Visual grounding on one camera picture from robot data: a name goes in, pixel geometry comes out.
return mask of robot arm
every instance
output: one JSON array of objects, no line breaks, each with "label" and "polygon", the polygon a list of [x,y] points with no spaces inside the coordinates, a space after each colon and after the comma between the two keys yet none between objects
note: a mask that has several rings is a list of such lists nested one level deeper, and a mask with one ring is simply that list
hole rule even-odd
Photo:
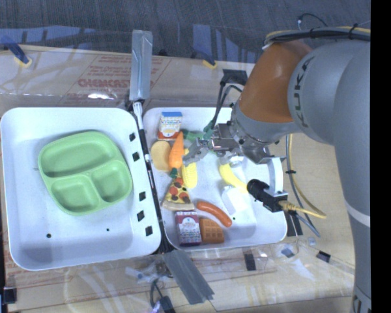
[{"label": "robot arm", "polygon": [[[337,38],[336,32],[346,40],[314,50],[298,40]],[[370,312],[369,31],[322,28],[312,36],[311,31],[299,31],[270,37],[230,121],[193,147],[184,163],[194,161],[202,148],[267,163],[267,146],[294,132],[333,145],[355,245],[351,312],[358,312],[357,306],[359,312]]]}]

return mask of brown waffle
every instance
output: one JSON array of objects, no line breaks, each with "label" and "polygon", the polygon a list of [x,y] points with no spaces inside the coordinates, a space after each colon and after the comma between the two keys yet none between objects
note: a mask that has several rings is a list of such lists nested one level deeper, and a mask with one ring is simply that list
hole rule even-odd
[{"label": "brown waffle", "polygon": [[203,243],[223,243],[224,234],[219,224],[207,218],[199,220],[201,241]]}]

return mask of toy carrot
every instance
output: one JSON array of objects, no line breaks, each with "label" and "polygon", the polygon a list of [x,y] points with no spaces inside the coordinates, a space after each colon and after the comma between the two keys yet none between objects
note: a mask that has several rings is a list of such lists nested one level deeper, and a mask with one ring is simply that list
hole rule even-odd
[{"label": "toy carrot", "polygon": [[178,175],[178,169],[182,166],[182,156],[184,155],[184,134],[182,131],[178,133],[177,139],[169,152],[168,164],[171,172],[169,176],[176,178]]}]

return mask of white tray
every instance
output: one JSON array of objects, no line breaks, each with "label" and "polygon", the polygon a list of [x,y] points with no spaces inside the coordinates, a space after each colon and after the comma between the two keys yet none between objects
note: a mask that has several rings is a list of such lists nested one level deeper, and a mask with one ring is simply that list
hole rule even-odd
[{"label": "white tray", "polygon": [[[130,168],[133,191],[106,209],[72,216],[48,193],[38,154],[47,143],[84,130],[106,133],[117,144]],[[138,128],[128,112],[15,108],[1,119],[1,145],[10,254],[20,267],[36,271],[133,258],[159,247],[161,233]],[[134,161],[136,152],[139,160]],[[141,212],[144,217],[138,220]]]},{"label": "white tray", "polygon": [[[156,131],[158,128],[161,112],[182,113],[181,128],[187,130],[202,131],[207,123],[213,118],[214,108],[153,108],[143,116],[146,139],[149,149],[157,140]],[[225,123],[230,119],[231,109],[223,108],[218,116],[217,123]],[[159,202],[163,200],[172,179],[168,173],[158,171],[152,166],[156,191]],[[189,189],[190,199],[196,204],[197,200],[209,201],[225,210],[222,201],[222,189],[226,184],[218,171],[218,157],[209,153],[201,161],[197,162],[198,183],[193,189]],[[256,165],[247,158],[242,166],[236,168],[235,175],[244,182],[251,179],[259,179],[267,182],[269,178],[268,166]],[[210,248],[235,248],[243,246],[255,246],[268,243],[276,243],[284,239],[287,234],[287,222],[283,212],[271,213],[262,206],[260,201],[254,201],[250,194],[244,194],[244,201],[248,207],[232,215],[233,224],[230,228],[224,229],[225,242],[221,244],[208,244],[199,246],[179,246],[179,238],[176,231],[174,212],[161,207],[162,219],[166,228],[166,235],[169,242],[178,249],[202,250]],[[213,219],[208,213],[198,211],[199,216]]]}]

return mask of green plate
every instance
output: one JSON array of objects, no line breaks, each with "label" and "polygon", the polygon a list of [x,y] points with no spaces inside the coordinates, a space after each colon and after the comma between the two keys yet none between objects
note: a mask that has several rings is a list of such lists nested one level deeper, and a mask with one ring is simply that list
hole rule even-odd
[{"label": "green plate", "polygon": [[70,215],[101,210],[132,191],[132,176],[122,153],[101,132],[80,132],[47,144],[39,153],[38,165],[52,198]]}]

